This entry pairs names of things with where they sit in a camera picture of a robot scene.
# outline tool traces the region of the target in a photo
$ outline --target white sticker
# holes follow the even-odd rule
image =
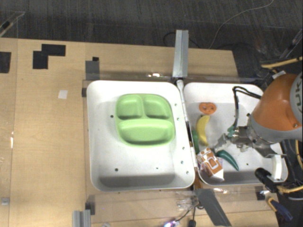
[[[68,90],[60,90],[58,98],[59,99],[66,99],[67,98],[67,93],[68,93]]]

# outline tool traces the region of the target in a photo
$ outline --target green vegetable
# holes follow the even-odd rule
[[[191,135],[193,136],[193,144],[194,144],[194,148],[195,148],[195,153],[198,154],[200,152],[198,134],[195,130],[192,130]]]
[[[239,167],[235,159],[225,150],[219,150],[216,154],[217,157],[221,157],[226,160],[229,164],[231,164],[237,171],[239,171]]]

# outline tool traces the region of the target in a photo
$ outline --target table top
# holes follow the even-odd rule
[[[42,44],[64,44],[66,55],[49,56],[47,70],[34,70],[33,51],[41,51]],[[99,57],[101,74],[170,75],[174,48],[0,38],[0,52],[11,52],[9,73],[0,74],[0,197],[10,198],[0,206],[0,226],[72,226],[72,213],[84,210],[91,184],[81,96],[85,61]],[[189,49],[188,74],[237,78],[232,52]],[[61,90],[66,99],[58,98]],[[277,226],[274,212],[252,194],[253,186],[239,189],[231,187],[231,194],[219,199],[233,226]],[[139,208],[130,199],[124,204]],[[110,224],[155,227],[171,219],[152,216]],[[102,226],[94,218],[92,226]],[[205,210],[195,219],[197,226],[213,226]]]

